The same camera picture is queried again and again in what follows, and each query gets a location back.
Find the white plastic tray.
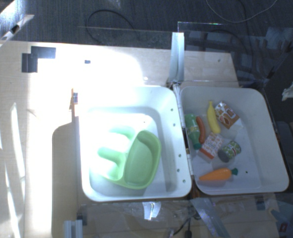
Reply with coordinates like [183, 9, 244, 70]
[77, 85, 193, 203]
[179, 86, 290, 196]

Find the green divided plate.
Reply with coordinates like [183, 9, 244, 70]
[97, 126, 162, 190]

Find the green plastic bottle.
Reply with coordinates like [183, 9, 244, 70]
[184, 113, 202, 150]

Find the red sausage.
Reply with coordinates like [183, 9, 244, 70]
[195, 116, 206, 145]

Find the yellow banana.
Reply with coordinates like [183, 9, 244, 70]
[206, 101, 222, 134]

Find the orange and white carton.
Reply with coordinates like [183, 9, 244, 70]
[198, 132, 225, 163]

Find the brown and white carton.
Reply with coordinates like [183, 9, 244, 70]
[214, 101, 240, 130]

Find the green labelled can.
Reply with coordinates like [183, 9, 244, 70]
[217, 140, 242, 163]

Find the orange carrot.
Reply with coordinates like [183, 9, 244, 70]
[198, 167, 238, 182]

